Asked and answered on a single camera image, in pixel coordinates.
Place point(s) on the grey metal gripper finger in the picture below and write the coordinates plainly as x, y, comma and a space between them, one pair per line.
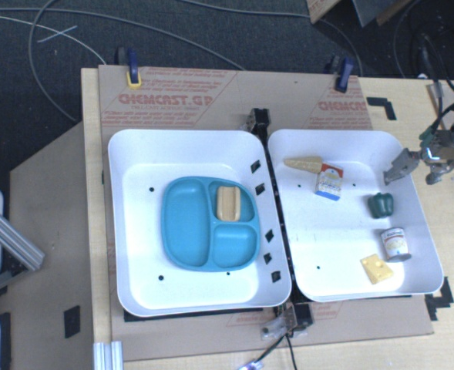
438, 172
403, 165

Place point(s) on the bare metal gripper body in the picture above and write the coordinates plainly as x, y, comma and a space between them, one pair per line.
452, 153

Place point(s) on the green toy bell pepper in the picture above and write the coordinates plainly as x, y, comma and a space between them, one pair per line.
381, 206

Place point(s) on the red white blue carton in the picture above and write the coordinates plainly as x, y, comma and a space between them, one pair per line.
329, 183

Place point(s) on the small white can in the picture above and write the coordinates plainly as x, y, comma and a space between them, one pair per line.
395, 245

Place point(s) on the yellow toy corn cob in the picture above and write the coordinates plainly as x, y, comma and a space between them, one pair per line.
303, 163

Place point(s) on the white plastic tray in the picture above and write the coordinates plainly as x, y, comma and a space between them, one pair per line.
142, 291
334, 245

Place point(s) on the yellow toy cheese wedge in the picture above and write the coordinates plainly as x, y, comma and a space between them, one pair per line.
377, 270

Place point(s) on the thin black rod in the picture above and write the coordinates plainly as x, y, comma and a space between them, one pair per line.
284, 234

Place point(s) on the tan toy bread bun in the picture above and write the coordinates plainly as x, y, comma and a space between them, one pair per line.
228, 203

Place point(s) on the brown cardboard board red print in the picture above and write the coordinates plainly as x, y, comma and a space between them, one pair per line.
211, 91

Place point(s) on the blue divided plate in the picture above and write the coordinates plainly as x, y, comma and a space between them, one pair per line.
188, 222

